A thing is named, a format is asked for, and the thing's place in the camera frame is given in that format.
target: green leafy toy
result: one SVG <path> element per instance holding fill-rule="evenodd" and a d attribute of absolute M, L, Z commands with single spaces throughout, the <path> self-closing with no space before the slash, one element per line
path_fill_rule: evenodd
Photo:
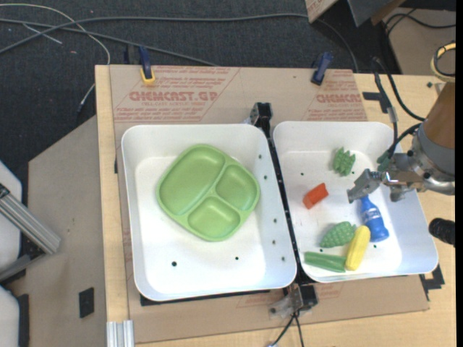
<path fill-rule="evenodd" d="M 332 248 L 349 243 L 354 238 L 356 228 L 349 221 L 337 223 L 322 238 L 320 247 Z"/>
<path fill-rule="evenodd" d="M 355 154 L 350 154 L 350 151 L 344 151 L 344 147 L 340 147 L 334 156 L 333 167 L 336 172 L 342 176 L 347 176 L 352 170 L 355 162 Z"/>

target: black fabric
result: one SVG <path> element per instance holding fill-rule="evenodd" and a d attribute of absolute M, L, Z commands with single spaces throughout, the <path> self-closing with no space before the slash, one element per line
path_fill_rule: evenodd
<path fill-rule="evenodd" d="M 440 0 L 445 9 L 453 0 Z M 420 7 L 426 0 L 414 0 Z M 306 14 L 304 0 L 0 0 L 53 7 L 74 20 L 107 16 L 238 17 L 272 13 Z M 0 17 L 58 25 L 61 15 L 31 7 L 0 7 Z M 392 73 L 394 58 L 381 25 L 357 28 L 346 0 L 339 0 L 321 18 L 344 36 L 360 72 L 369 72 L 372 56 L 384 57 Z M 228 23 L 99 22 L 85 28 L 146 46 L 179 52 L 220 66 L 311 67 L 330 51 L 333 68 L 354 69 L 343 42 L 321 22 L 297 17 Z M 33 32 L 0 22 L 0 50 Z M 94 93 L 77 114 L 80 101 L 94 82 L 94 66 L 106 63 L 103 49 L 85 35 L 53 32 L 62 45 L 41 37 L 0 53 L 0 160 L 14 173 L 95 114 Z M 112 64 L 124 63 L 125 46 L 102 40 Z M 150 52 L 153 64 L 202 65 Z"/>

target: white cable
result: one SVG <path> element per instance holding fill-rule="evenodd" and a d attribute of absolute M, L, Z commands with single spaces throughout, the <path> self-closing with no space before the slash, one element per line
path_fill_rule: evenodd
<path fill-rule="evenodd" d="M 6 3 L 6 4 L 0 4 L 0 7 L 32 7 L 32 8 L 39 8 L 39 9 L 47 9 L 47 10 L 51 10 L 52 12 L 55 12 L 55 13 L 58 13 L 58 14 L 62 15 L 63 17 L 70 20 L 71 22 L 75 22 L 75 20 L 73 20 L 69 15 L 59 11 L 58 9 L 54 9 L 54 8 L 51 8 L 51 7 L 45 7 L 44 5 L 35 5 L 35 4 L 26 4 L 26 3 Z M 79 23 L 76 23 L 76 26 L 78 26 L 82 31 L 87 32 L 87 30 L 82 25 L 80 25 Z M 90 33 L 88 34 L 88 37 L 91 38 L 92 40 L 94 40 L 96 43 L 98 43 L 103 48 L 103 50 L 106 52 L 106 55 L 108 57 L 108 61 L 107 61 L 106 65 L 109 65 L 111 63 L 111 54 L 109 53 L 109 50 L 107 49 L 107 47 L 105 47 L 105 45 L 101 41 L 99 41 L 99 39 L 92 36 Z M 95 83 L 93 83 L 90 86 L 90 89 L 88 89 L 88 91 L 85 94 L 84 98 L 80 101 L 79 108 L 77 109 L 78 113 L 80 112 L 80 110 L 84 106 L 85 101 L 87 100 L 89 94 L 91 93 L 91 91 L 93 90 L 94 87 L 95 87 Z"/>

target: blue bottle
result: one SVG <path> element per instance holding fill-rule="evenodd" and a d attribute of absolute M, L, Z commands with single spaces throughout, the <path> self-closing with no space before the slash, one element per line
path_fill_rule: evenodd
<path fill-rule="evenodd" d="M 360 198 L 360 215 L 363 223 L 371 232 L 370 241 L 383 241 L 389 237 L 389 231 L 384 227 L 383 216 L 379 208 L 373 204 L 368 196 Z"/>

